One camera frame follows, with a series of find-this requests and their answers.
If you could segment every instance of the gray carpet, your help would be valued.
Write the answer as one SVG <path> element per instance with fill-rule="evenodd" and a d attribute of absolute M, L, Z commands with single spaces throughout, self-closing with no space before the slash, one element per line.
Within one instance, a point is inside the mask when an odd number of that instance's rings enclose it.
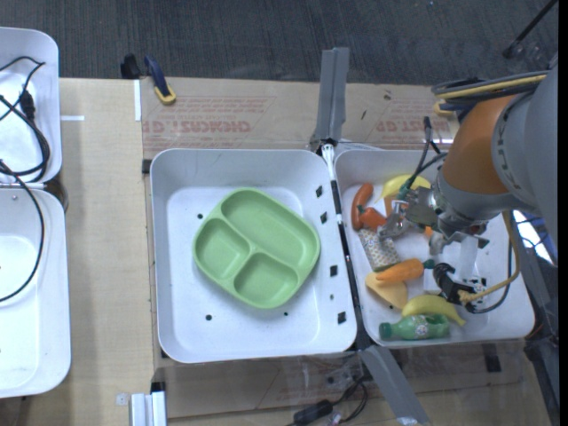
<path fill-rule="evenodd" d="M 131 52 L 170 76 L 317 82 L 321 51 L 346 46 L 350 82 L 433 84 L 546 68 L 558 4 L 501 52 L 548 1 L 0 0 L 0 26 L 51 35 L 62 77 L 119 78 Z"/>

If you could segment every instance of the banana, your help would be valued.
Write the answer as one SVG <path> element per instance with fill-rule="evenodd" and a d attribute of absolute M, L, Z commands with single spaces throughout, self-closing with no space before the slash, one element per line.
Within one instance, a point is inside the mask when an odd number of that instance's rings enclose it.
<path fill-rule="evenodd" d="M 402 317 L 414 316 L 416 314 L 444 314 L 447 318 L 455 320 L 460 327 L 465 324 L 465 320 L 458 315 L 455 306 L 448 303 L 441 296 L 436 295 L 413 296 L 406 302 L 401 314 Z"/>

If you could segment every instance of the green bottle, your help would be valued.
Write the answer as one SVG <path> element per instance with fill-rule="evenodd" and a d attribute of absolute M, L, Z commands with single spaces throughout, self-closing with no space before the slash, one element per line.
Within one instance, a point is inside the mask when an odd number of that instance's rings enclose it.
<path fill-rule="evenodd" d="M 384 341 L 432 339 L 449 334 L 450 321 L 444 314 L 417 314 L 403 317 L 397 323 L 379 325 L 379 335 Z"/>

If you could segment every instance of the bottle cap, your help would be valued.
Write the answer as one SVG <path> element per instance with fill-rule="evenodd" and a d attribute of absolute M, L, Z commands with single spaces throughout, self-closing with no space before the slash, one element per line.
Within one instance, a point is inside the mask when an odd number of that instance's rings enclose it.
<path fill-rule="evenodd" d="M 384 322 L 379 325 L 379 335 L 381 336 L 381 339 L 389 339 L 392 336 L 391 324 Z"/>

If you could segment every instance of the green plate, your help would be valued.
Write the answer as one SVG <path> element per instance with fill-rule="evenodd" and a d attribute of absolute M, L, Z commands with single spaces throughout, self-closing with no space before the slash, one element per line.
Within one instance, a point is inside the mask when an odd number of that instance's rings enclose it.
<path fill-rule="evenodd" d="M 312 226 L 255 188 L 226 195 L 193 239 L 200 270 L 236 298 L 263 309 L 288 301 L 319 256 Z"/>

